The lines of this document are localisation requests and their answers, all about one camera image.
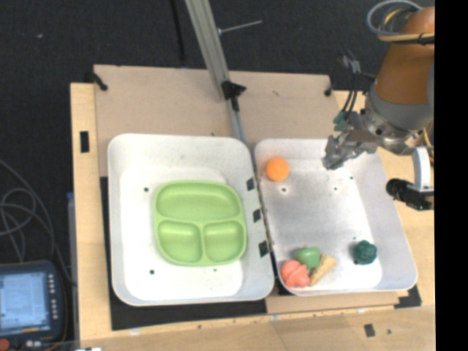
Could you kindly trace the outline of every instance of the wooden table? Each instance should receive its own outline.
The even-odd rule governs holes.
[[[402,203],[396,206],[418,267],[420,307],[394,309],[408,292],[311,299],[284,297],[273,291],[266,298],[268,313],[260,316],[112,331],[99,189],[99,177],[107,172],[103,152],[109,139],[122,129],[216,136],[228,136],[230,129],[224,101],[218,100],[205,70],[96,66],[95,72],[109,85],[107,91],[87,83],[71,85],[82,347],[148,350],[152,344],[158,350],[218,350],[226,342],[232,350],[296,350],[310,344],[327,344],[328,350],[334,350],[333,345],[341,350],[344,344],[347,350],[362,350],[364,344],[369,350],[381,350],[383,345],[393,350],[394,344],[396,349],[405,345],[411,350],[427,350],[435,344],[434,212],[417,212]],[[250,148],[265,137],[327,137],[333,131],[331,119],[347,95],[335,92],[324,100],[327,76],[231,72],[231,77],[247,86],[240,102]],[[125,116],[128,113],[139,117],[132,121]],[[177,121],[171,122],[174,113]],[[119,118],[127,125],[116,126]],[[311,126],[311,120],[317,123]],[[88,150],[83,150],[83,137],[88,138]],[[383,150],[378,154],[388,179],[413,181],[409,157]],[[370,328],[375,336],[368,332]]]

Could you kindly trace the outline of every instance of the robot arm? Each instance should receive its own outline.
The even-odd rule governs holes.
[[[382,29],[376,29],[372,15],[389,4],[393,9],[382,19]],[[403,17],[405,23],[398,32],[385,30],[393,25],[392,20]],[[379,39],[390,42],[390,48],[365,108],[356,113],[345,105],[335,118],[335,130],[340,134],[328,138],[323,165],[335,170],[363,152],[375,153],[377,147],[397,155],[412,155],[415,183],[392,180],[387,191],[415,209],[433,208],[434,189],[429,186],[430,171],[426,167],[430,167],[427,150],[431,148],[408,146],[406,141],[434,120],[435,8],[421,8],[404,0],[384,1],[369,12],[368,26]],[[360,71],[352,59],[348,67],[353,74]]]

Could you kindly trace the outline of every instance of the green plate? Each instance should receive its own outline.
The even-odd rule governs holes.
[[[179,265],[221,265],[246,250],[244,209],[233,188],[213,181],[171,181],[154,195],[160,252]]]

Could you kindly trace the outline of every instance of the digital device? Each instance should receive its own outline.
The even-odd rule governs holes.
[[[57,340],[64,313],[62,283],[51,261],[0,265],[0,340],[12,347]]]

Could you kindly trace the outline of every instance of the cable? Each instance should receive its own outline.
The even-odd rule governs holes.
[[[4,224],[5,228],[6,228],[6,231],[0,231],[0,237],[5,236],[5,235],[12,235],[13,233],[15,233],[17,231],[20,232],[24,227],[26,227],[29,224],[29,222],[32,219],[34,219],[35,221],[37,221],[39,223],[39,225],[41,225],[45,229],[46,233],[50,237],[50,259],[52,260],[54,255],[57,257],[58,263],[61,266],[61,270],[62,270],[65,278],[67,279],[67,281],[71,285],[76,286],[76,283],[73,282],[73,280],[72,280],[72,278],[71,278],[71,276],[70,276],[70,274],[69,274],[69,272],[67,270],[67,267],[65,265],[64,258],[63,258],[63,255],[61,254],[59,246],[56,244],[52,219],[51,219],[50,214],[49,214],[47,208],[45,207],[43,201],[41,200],[39,195],[33,190],[33,188],[28,184],[28,182],[16,170],[14,170],[12,167],[10,167],[2,159],[0,159],[0,166],[7,169],[7,171],[9,171],[11,174],[13,174],[14,177],[16,177],[19,180],[19,182],[21,182],[22,185],[24,185],[24,187],[25,187],[25,189],[22,189],[22,188],[18,187],[18,188],[15,188],[13,190],[8,191],[8,193],[6,193],[5,196],[3,196],[3,198],[1,199],[0,214],[1,214],[1,220],[3,221],[3,224]],[[14,203],[6,203],[6,200],[12,194],[14,194],[16,192],[22,192],[24,194],[27,194],[32,199],[31,209],[27,208],[27,207],[24,207],[22,205],[14,204]],[[41,216],[39,216],[37,214],[37,206],[39,206],[38,208],[43,213],[45,219],[43,219]],[[12,209],[12,210],[17,210],[17,211],[23,212],[23,213],[27,214],[28,217],[24,221],[18,222],[17,219],[15,219],[12,215],[10,215],[8,213],[5,213],[5,211],[7,209]],[[9,226],[7,218],[10,221],[12,221],[13,224],[15,224],[14,227]],[[17,242],[16,241],[12,241],[12,242],[13,242],[13,245],[14,245],[14,248],[15,248],[15,251],[16,251],[18,257],[20,258],[21,256],[23,256],[23,254],[20,251]]]
[[[375,27],[372,23],[372,18],[374,17],[375,12],[389,5],[392,7],[387,9],[385,14],[382,16],[380,27]],[[409,0],[386,0],[375,5],[371,10],[369,10],[367,13],[366,24],[369,30],[376,34],[383,42],[420,45],[434,44],[435,33],[402,34],[394,31],[397,18],[417,12],[421,9],[422,7]]]

